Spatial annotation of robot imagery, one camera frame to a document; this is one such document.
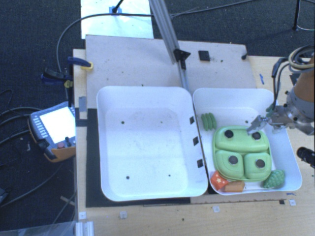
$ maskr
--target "wooden table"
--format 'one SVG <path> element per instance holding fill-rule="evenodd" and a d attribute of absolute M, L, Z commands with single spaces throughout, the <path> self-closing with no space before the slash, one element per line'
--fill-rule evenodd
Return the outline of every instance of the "wooden table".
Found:
<path fill-rule="evenodd" d="M 85 57 L 85 50 L 74 50 L 76 57 Z M 270 72 L 277 57 L 248 57 L 252 66 L 257 88 L 272 90 Z M 282 89 L 279 103 L 285 102 L 286 90 L 292 88 L 289 71 L 282 74 Z M 75 106 L 79 97 L 86 95 L 86 71 L 74 68 Z M 160 235 L 314 235 L 315 183 L 314 169 L 297 158 L 302 174 L 302 187 L 293 193 L 275 193 L 272 198 L 253 196 L 250 202 L 235 195 L 232 199 L 221 195 L 202 204 L 173 206 L 123 206 L 86 208 L 86 127 L 76 128 L 76 175 L 78 188 L 78 212 L 86 212 L 87 220 L 94 222 L 97 236 L 160 236 Z M 293 151 L 299 147 L 314 150 L 314 136 L 307 137 L 298 130 L 288 130 Z M 127 218 L 121 219 L 120 212 L 126 211 Z"/>

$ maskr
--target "green divided plate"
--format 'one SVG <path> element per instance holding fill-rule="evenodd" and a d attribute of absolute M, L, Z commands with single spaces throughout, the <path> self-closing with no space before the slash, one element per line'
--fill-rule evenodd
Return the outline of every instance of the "green divided plate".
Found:
<path fill-rule="evenodd" d="M 267 136 L 258 131 L 248 135 L 245 126 L 226 126 L 213 137 L 213 161 L 226 179 L 264 181 L 271 173 Z"/>

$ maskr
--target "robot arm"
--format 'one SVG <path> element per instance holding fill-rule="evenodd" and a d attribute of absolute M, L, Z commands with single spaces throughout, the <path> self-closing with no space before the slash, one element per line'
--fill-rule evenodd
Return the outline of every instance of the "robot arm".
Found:
<path fill-rule="evenodd" d="M 248 134 L 257 132 L 266 124 L 273 126 L 274 132 L 282 128 L 297 128 L 306 135 L 314 135 L 314 54 L 308 63 L 305 63 L 301 56 L 306 52 L 314 53 L 314 46 L 301 47 L 286 58 L 281 58 L 274 66 L 272 77 L 274 79 L 275 100 L 266 110 L 265 117 L 257 116 L 247 129 Z M 275 83 L 278 68 L 281 63 L 288 61 L 280 70 L 278 76 L 278 86 Z M 287 92 L 286 103 L 283 106 L 276 106 L 279 93 L 281 71 L 289 66 L 293 73 L 301 73 L 296 85 L 290 92 Z"/>

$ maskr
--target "white tray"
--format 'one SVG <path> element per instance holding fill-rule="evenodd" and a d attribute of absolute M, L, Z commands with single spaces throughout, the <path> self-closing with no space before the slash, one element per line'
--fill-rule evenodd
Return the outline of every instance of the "white tray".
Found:
<path fill-rule="evenodd" d="M 97 94 L 97 112 L 101 188 L 107 198 L 194 197 L 207 190 L 192 98 L 186 90 L 104 87 Z"/>
<path fill-rule="evenodd" d="M 212 138 L 214 130 L 205 131 L 203 128 L 201 115 L 213 113 L 217 121 L 217 128 L 231 125 L 247 125 L 257 115 L 265 115 L 266 108 L 273 102 L 273 94 L 265 89 L 220 89 L 220 88 L 200 88 L 193 94 L 193 102 L 199 123 L 202 146 L 206 158 L 209 177 L 215 172 L 212 159 Z M 293 149 L 286 129 L 280 133 L 273 134 L 272 127 L 266 125 L 262 130 L 269 139 L 272 170 L 284 170 L 285 182 L 278 188 L 264 189 L 261 182 L 246 182 L 243 192 L 222 192 L 222 195 L 235 195 L 254 192 L 270 191 L 294 191 L 301 187 L 302 176 L 298 168 Z"/>

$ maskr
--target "black floor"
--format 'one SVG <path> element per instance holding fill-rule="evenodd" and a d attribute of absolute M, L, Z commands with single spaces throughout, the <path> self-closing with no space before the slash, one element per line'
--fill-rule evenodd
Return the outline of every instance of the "black floor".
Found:
<path fill-rule="evenodd" d="M 178 13 L 244 0 L 165 1 L 170 13 Z M 291 29 L 295 7 L 296 0 L 257 0 L 179 16 L 173 24 L 179 40 L 245 44 L 249 55 L 288 56 L 300 46 L 314 44 L 314 31 Z M 313 29 L 314 14 L 314 3 L 302 1 L 298 25 Z M 45 109 L 65 101 L 62 86 L 43 85 L 40 75 L 45 68 L 57 70 L 57 40 L 79 17 L 80 0 L 0 0 L 0 113 L 21 106 Z M 155 23 L 154 35 L 160 38 Z M 84 48 L 79 25 L 61 44 L 62 67 L 74 48 Z M 15 115 L 0 115 L 0 122 Z M 24 118 L 0 125 L 0 141 L 25 125 Z M 1 205 L 41 184 L 60 165 L 48 162 L 28 134 L 1 145 L 0 188 L 11 188 Z M 0 208 L 0 231 L 53 223 L 65 204 L 60 196 L 69 198 L 73 192 L 73 159 L 69 159 L 45 185 Z M 57 223 L 72 219 L 73 211 L 68 206 Z"/>

